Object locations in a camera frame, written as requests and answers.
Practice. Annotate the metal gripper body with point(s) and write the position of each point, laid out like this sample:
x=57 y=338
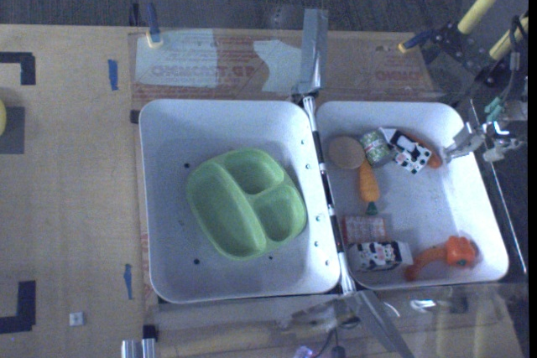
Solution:
x=512 y=119

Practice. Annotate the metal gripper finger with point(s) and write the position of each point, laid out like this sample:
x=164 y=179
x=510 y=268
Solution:
x=461 y=142
x=501 y=150

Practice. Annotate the cow print carton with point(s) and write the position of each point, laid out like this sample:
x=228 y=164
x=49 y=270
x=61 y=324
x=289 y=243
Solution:
x=379 y=255
x=411 y=155

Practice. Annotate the white plastic tray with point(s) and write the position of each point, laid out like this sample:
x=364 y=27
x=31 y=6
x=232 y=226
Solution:
x=428 y=205
x=176 y=130

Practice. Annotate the green patterned can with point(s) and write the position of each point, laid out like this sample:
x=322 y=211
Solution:
x=375 y=147

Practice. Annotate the orange carrot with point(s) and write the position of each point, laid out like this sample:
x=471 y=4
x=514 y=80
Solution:
x=368 y=183

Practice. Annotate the orange bell pepper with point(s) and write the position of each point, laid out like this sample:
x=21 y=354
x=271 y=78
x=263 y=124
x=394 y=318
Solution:
x=460 y=250

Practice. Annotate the brown round biscuit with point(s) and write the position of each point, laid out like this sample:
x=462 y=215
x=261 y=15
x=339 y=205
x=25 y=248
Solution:
x=345 y=152

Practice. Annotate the brown cardboard board red print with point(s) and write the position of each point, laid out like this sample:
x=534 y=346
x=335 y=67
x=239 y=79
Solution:
x=361 y=67

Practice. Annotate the red patterned packet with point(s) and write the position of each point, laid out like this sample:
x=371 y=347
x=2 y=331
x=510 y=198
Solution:
x=364 y=229

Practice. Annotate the green divided plate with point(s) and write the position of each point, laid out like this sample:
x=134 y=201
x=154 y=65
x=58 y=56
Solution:
x=222 y=205

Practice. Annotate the small white square block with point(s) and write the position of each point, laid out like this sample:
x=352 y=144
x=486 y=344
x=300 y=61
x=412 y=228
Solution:
x=76 y=318

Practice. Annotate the yellow round object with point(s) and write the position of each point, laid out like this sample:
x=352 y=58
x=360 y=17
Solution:
x=2 y=116

